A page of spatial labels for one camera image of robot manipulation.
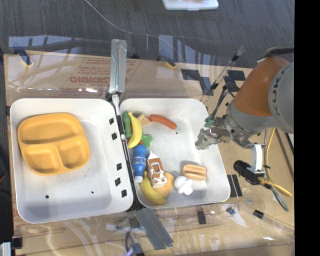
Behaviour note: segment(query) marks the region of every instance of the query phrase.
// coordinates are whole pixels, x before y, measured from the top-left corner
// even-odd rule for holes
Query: carrot
[[[172,130],[177,128],[177,125],[172,122],[171,120],[169,120],[168,118],[162,116],[162,115],[158,115],[158,114],[152,114],[149,116],[149,120],[151,122],[156,122],[156,123],[161,123],[165,126],[168,126],[169,128],[171,128]]]

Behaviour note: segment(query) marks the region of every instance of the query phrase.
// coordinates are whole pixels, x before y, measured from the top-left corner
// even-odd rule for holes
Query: blue bottle
[[[134,170],[134,181],[136,183],[141,183],[143,180],[143,172],[147,164],[147,148],[144,145],[137,145],[133,149],[133,160],[132,166]]]

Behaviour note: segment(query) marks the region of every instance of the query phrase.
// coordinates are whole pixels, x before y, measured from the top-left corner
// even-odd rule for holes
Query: yellow banana
[[[167,200],[159,195],[151,185],[151,182],[147,176],[147,172],[143,172],[143,180],[141,182],[141,190],[145,196],[155,205],[164,205]]]
[[[136,118],[131,112],[128,113],[131,118],[132,124],[132,135],[128,141],[128,148],[134,148],[136,145],[139,144],[141,137],[142,137],[142,124],[141,121]]]

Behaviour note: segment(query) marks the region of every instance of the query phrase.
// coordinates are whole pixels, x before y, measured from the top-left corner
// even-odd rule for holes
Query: orange plate
[[[79,169],[89,161],[87,136],[72,114],[29,117],[20,123],[17,133],[22,157],[35,174],[58,175]]]

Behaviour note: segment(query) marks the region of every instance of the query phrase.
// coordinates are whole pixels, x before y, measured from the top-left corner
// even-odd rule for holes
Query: gray floor
[[[254,68],[270,47],[294,47],[294,0],[219,0],[218,9],[200,11],[166,10],[161,0],[90,2],[95,9],[85,0],[3,0],[0,47],[12,54],[16,41],[30,50],[110,56],[110,42],[116,38],[127,40],[129,58],[164,56],[176,62],[223,66],[243,46],[245,54],[236,63],[243,68]],[[293,61],[294,55],[285,58]],[[0,67],[0,154],[8,168]],[[0,243],[13,235],[10,195],[8,174],[0,183]]]

